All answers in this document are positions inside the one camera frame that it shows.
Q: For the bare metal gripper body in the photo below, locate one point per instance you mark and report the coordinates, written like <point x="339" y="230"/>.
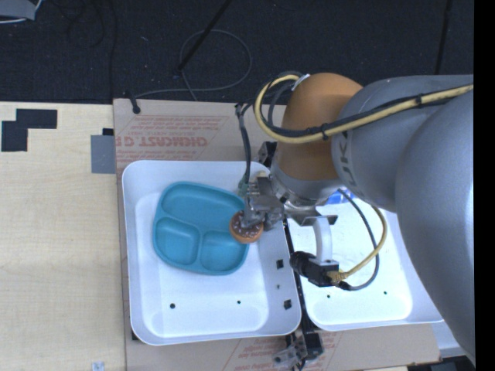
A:
<point x="267" y="199"/>

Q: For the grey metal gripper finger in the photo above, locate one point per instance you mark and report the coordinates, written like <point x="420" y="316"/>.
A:
<point x="272" y="222"/>
<point x="248" y="215"/>

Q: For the brown doughnut with sprinkles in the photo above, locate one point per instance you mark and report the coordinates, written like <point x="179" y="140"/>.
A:
<point x="247" y="235"/>

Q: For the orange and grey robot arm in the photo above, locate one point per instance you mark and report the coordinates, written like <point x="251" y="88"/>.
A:
<point x="406" y="168"/>

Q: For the blue divided plate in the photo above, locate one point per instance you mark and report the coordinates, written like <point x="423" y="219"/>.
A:
<point x="193" y="226"/>

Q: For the white plastic tray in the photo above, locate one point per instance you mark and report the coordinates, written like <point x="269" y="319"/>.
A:
<point x="359" y="307"/>
<point x="209" y="307"/>

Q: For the brown cardboard board red print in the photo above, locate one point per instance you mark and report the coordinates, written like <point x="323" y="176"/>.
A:
<point x="174" y="137"/>

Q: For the black cylinder on white bracket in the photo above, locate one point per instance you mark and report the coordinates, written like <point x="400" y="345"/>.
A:
<point x="315" y="265"/>

